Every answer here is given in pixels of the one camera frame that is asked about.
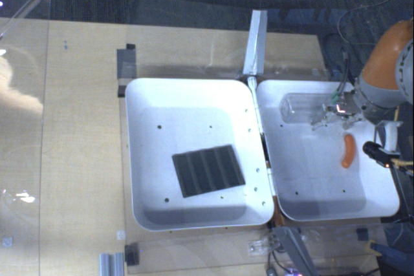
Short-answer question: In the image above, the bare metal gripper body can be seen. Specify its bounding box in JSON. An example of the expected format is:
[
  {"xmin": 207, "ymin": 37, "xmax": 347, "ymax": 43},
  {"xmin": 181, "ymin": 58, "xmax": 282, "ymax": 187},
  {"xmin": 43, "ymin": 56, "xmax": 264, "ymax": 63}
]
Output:
[{"xmin": 322, "ymin": 90, "xmax": 365, "ymax": 122}]

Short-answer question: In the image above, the orange sausage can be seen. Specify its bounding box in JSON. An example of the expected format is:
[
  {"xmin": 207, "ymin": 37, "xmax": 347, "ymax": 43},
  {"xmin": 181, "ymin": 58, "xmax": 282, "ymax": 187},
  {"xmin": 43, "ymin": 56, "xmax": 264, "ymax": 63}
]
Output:
[{"xmin": 341, "ymin": 134, "xmax": 356, "ymax": 169}]

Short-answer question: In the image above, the clear plastic bottle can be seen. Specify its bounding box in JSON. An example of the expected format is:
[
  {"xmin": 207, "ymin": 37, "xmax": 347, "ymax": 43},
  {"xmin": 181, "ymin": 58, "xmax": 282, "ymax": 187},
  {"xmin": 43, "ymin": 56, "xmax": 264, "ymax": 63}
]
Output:
[{"xmin": 279, "ymin": 92, "xmax": 334, "ymax": 124}]

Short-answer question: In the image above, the white plastic tray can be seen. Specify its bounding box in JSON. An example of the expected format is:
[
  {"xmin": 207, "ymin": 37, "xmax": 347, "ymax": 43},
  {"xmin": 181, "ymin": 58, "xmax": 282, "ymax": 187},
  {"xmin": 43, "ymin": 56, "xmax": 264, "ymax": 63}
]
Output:
[
  {"xmin": 255, "ymin": 79, "xmax": 401, "ymax": 222},
  {"xmin": 124, "ymin": 77, "xmax": 276, "ymax": 233}
]

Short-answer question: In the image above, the black ribbed rectangular mat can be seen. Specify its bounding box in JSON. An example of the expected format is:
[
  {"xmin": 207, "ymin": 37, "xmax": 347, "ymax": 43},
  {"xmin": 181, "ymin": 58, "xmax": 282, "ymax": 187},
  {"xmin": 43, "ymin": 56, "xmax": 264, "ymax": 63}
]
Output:
[{"xmin": 171, "ymin": 144, "xmax": 246, "ymax": 199}]

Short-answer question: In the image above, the black cylinder on white bracket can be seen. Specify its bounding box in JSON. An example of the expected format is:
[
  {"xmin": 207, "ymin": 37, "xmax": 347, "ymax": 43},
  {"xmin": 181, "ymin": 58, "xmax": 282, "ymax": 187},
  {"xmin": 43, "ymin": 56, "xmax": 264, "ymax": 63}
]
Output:
[{"xmin": 362, "ymin": 120, "xmax": 404, "ymax": 169}]

